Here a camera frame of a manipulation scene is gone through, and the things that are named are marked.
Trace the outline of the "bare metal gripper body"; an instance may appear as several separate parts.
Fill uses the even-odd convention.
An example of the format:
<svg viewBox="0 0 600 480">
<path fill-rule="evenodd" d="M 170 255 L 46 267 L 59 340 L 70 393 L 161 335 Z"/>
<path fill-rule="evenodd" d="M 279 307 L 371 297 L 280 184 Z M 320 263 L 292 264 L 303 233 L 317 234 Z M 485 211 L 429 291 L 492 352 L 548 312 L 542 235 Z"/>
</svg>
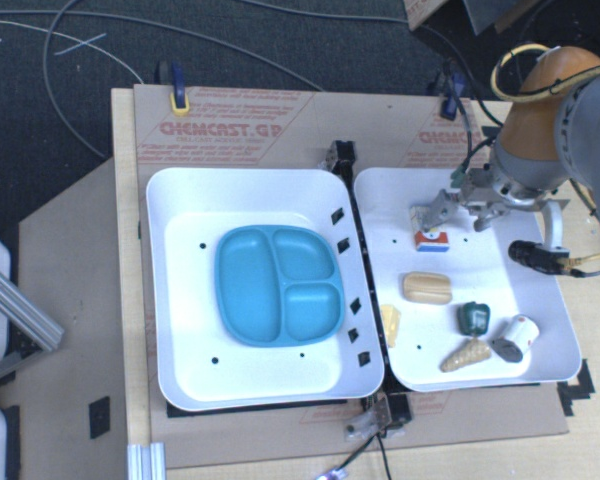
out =
<svg viewBox="0 0 600 480">
<path fill-rule="evenodd" d="M 512 210 L 533 211 L 545 195 L 495 167 L 471 168 L 463 179 L 459 199 L 471 215 L 499 217 Z"/>
</svg>

